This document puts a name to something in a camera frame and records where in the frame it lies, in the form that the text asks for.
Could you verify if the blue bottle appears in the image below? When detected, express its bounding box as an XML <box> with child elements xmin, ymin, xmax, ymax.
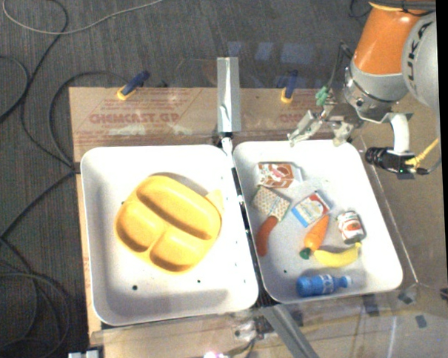
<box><xmin>295</xmin><ymin>272</ymin><xmax>353</xmax><ymax>298</ymax></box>

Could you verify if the white plastic tray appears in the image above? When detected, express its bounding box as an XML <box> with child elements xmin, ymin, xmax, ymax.
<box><xmin>231</xmin><ymin>134</ymin><xmax>405</xmax><ymax>307</ymax></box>
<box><xmin>78</xmin><ymin>139</ymin><xmax>261</xmax><ymax>328</ymax></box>

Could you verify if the brown cardboard board red print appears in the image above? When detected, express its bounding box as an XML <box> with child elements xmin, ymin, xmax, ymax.
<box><xmin>67</xmin><ymin>73</ymin><xmax>372</xmax><ymax>341</ymax></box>

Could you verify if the red sausage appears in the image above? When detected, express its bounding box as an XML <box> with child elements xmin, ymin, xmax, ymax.
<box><xmin>253</xmin><ymin>214</ymin><xmax>281</xmax><ymax>258</ymax></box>

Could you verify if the brown and white carton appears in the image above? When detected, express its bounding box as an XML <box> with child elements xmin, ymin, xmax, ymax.
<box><xmin>257</xmin><ymin>160</ymin><xmax>304</xmax><ymax>190</ymax></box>

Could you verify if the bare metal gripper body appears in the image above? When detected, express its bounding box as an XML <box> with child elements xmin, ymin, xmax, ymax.
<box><xmin>318</xmin><ymin>77</ymin><xmax>394</xmax><ymax>133</ymax></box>

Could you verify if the red and white can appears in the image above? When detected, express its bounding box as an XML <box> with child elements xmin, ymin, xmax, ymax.
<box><xmin>336</xmin><ymin>210</ymin><xmax>367</xmax><ymax>245</ymax></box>

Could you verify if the yellow divided plate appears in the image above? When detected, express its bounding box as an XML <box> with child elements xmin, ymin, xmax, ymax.
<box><xmin>112</xmin><ymin>172</ymin><xmax>226</xmax><ymax>276</ymax></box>

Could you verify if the orange checked packet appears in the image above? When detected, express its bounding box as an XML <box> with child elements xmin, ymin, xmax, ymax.
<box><xmin>250</xmin><ymin>185</ymin><xmax>293</xmax><ymax>223</ymax></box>

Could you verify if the orange carrot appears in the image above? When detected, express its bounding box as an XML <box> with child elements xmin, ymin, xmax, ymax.
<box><xmin>298</xmin><ymin>213</ymin><xmax>332</xmax><ymax>261</ymax></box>

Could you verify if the black cylinder on white bracket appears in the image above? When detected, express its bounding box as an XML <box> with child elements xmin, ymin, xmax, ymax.
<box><xmin>362</xmin><ymin>110</ymin><xmax>420</xmax><ymax>181</ymax></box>

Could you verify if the yellow banana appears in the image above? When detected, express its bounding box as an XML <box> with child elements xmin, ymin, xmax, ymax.
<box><xmin>312</xmin><ymin>241</ymin><xmax>364</xmax><ymax>269</ymax></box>

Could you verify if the blue and white carton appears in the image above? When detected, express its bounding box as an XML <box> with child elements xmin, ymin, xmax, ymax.
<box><xmin>290</xmin><ymin>190</ymin><xmax>331</xmax><ymax>229</ymax></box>

